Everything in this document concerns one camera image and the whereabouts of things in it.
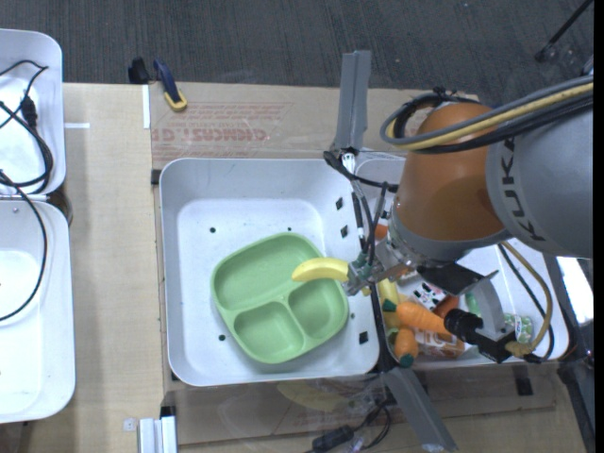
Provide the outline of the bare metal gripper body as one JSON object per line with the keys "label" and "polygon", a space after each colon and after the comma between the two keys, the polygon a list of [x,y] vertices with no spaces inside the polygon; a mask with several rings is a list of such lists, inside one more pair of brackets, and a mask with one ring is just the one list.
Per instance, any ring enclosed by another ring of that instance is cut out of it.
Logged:
{"label": "bare metal gripper body", "polygon": [[367,244],[365,248],[370,263],[369,282],[378,283],[386,278],[394,281],[413,271],[420,262],[420,255],[404,242],[381,241]]}

